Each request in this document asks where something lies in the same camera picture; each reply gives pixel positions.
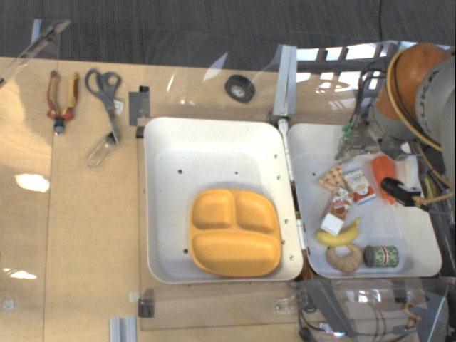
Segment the scissors blade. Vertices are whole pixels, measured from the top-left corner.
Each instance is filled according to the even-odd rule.
[[[119,144],[119,132],[117,130],[117,125],[115,124],[115,114],[114,110],[108,110],[108,115],[109,115],[109,122],[111,124],[111,128],[113,130],[113,136],[115,139],[115,144]]]

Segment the yellow banana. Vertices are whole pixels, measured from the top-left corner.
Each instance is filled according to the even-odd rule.
[[[360,220],[355,219],[353,225],[349,228],[344,229],[342,232],[339,232],[337,236],[333,236],[328,232],[321,231],[316,233],[316,238],[321,243],[330,247],[345,246],[346,244],[351,243],[358,236],[358,224]]]

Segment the wire cutters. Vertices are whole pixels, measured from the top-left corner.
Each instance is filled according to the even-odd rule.
[[[54,133],[61,135],[65,128],[65,120],[71,120],[74,118],[73,109],[78,99],[78,82],[79,75],[74,73],[70,78],[68,102],[63,112],[60,112],[57,104],[57,85],[60,78],[56,71],[51,72],[51,79],[48,87],[48,117],[54,120]]]
[[[95,84],[97,90],[93,90],[90,86],[90,77],[95,75]],[[113,130],[113,137],[115,143],[119,143],[119,132],[117,125],[115,124],[115,106],[114,97],[115,92],[118,89],[121,79],[120,76],[115,72],[100,73],[96,68],[92,68],[85,75],[85,86],[92,95],[101,100],[105,106],[106,112],[108,113],[109,122]]]

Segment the wooden table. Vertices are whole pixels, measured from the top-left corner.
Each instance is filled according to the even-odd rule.
[[[0,59],[0,71],[11,61]],[[110,132],[104,107],[84,87],[91,68],[122,77],[117,96],[121,145],[91,170],[86,158]],[[61,77],[58,100],[68,97],[68,79],[79,73],[74,120],[53,134],[46,117],[49,74]],[[256,96],[240,104],[224,92],[233,73],[250,78]],[[140,291],[138,140],[128,125],[128,93],[150,87],[151,116],[267,120],[276,73],[167,66],[33,60],[0,90],[0,341],[107,341],[112,316],[137,313]],[[353,103],[315,93],[312,80],[298,84],[297,118],[342,124]],[[15,176],[35,174],[47,192],[25,190]],[[11,278],[26,271],[35,279]],[[299,341],[297,325],[138,331],[139,341]]]

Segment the dark fabric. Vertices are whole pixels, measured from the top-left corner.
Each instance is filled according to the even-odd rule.
[[[258,69],[276,45],[367,41],[455,45],[456,0],[0,0],[0,55],[27,46],[34,19],[70,19],[61,58]]]

